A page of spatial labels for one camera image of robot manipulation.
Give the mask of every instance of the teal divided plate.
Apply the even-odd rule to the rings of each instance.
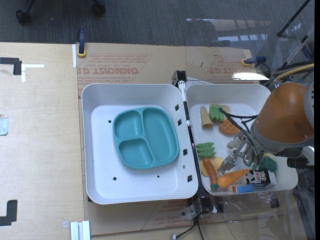
[[[179,153],[178,138],[168,114],[157,107],[140,107],[113,120],[118,154],[133,169],[149,169],[173,162]]]

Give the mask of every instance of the gray carpet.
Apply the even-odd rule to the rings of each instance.
[[[36,0],[31,21],[22,26],[15,12],[25,1],[0,0],[0,42],[74,44],[83,28],[85,41],[93,43],[249,49],[253,57],[265,56],[272,70],[283,65],[315,23],[315,0],[282,37],[277,33],[306,0],[103,0],[102,16],[93,14],[91,0]],[[314,45],[314,32],[307,41]],[[305,60],[299,51],[291,62]],[[301,170],[299,175],[306,176]],[[312,198],[299,204],[312,210]],[[312,239],[314,225],[306,222],[305,228]]]

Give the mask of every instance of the caster wheel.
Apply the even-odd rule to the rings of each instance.
[[[93,10],[94,15],[100,16],[106,12],[106,7],[104,5],[101,6],[101,5],[97,5],[96,3],[94,3],[92,5],[92,10]]]
[[[30,14],[28,12],[23,12],[22,10],[17,10],[15,16],[21,25],[29,22],[31,19]]]

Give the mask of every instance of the yellow cable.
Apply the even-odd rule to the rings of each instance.
[[[278,75],[274,80],[275,81],[278,81],[286,76],[289,76],[293,73],[296,73],[296,72],[299,72],[299,71],[302,71],[302,70],[307,70],[307,69],[311,69],[311,68],[314,68],[315,67],[315,64],[314,63],[311,63],[311,64],[308,64],[308,65],[305,65],[305,66],[301,66],[301,67],[298,67],[298,68],[295,68],[295,69],[292,69],[288,72],[285,72],[283,74],[280,74]]]

